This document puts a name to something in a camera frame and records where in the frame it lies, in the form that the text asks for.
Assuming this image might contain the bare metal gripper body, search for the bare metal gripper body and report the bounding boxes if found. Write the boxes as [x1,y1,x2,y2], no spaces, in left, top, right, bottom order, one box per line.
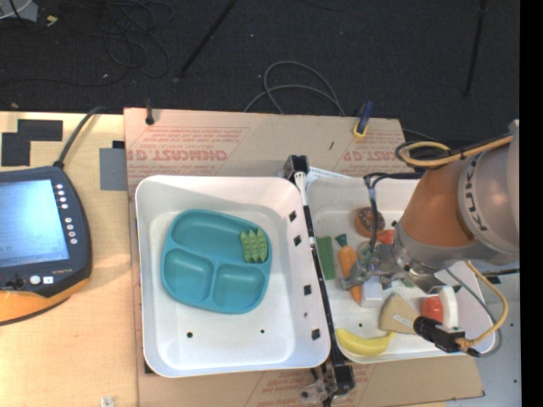
[359,243,430,290]

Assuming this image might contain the white cube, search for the white cube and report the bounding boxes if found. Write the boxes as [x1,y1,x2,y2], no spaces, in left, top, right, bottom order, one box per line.
[360,279,384,308]

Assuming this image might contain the orange carrot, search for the orange carrot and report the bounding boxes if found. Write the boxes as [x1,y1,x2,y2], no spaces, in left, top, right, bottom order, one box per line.
[334,232,364,305]

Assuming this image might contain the beige cheese wedge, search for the beige cheese wedge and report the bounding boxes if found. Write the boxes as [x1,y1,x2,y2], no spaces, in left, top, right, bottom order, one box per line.
[378,292,422,336]

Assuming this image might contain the green rectangular stick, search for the green rectangular stick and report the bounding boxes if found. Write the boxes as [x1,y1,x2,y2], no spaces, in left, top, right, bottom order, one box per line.
[315,235,338,282]

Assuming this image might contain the brown doughnut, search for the brown doughnut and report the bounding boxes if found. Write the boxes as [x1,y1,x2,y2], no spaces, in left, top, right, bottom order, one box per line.
[353,206,387,239]

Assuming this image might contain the thin black and white rod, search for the thin black and white rod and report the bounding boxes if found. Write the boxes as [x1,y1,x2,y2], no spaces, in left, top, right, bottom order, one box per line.
[294,170,343,369]

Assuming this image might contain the red tomato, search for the red tomato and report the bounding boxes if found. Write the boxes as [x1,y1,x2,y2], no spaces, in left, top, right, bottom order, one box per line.
[420,295,445,326]

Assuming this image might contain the yellow banana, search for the yellow banana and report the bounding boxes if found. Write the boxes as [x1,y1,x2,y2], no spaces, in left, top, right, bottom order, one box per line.
[334,327,398,357]

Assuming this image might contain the white plastic tray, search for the white plastic tray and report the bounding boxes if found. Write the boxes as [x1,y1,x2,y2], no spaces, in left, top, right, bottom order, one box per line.
[134,174,333,379]
[305,176,498,365]

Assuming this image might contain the green pea pods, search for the green pea pods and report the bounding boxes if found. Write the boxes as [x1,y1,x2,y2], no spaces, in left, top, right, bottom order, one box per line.
[239,227,270,265]

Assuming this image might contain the teal divided plate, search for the teal divided plate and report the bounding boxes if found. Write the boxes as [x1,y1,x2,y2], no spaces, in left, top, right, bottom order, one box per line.
[160,208,273,315]

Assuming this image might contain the brown cardboard board red print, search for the brown cardboard board red print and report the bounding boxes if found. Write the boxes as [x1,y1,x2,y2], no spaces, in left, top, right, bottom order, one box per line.
[122,107,486,407]

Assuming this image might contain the black cylinder on white bracket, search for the black cylinder on white bracket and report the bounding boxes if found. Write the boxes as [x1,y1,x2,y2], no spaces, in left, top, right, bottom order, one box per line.
[412,285,467,354]

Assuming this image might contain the black block with thin wires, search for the black block with thin wires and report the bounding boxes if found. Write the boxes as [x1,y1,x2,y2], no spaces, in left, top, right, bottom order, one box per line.
[332,364,357,397]
[283,154,310,181]

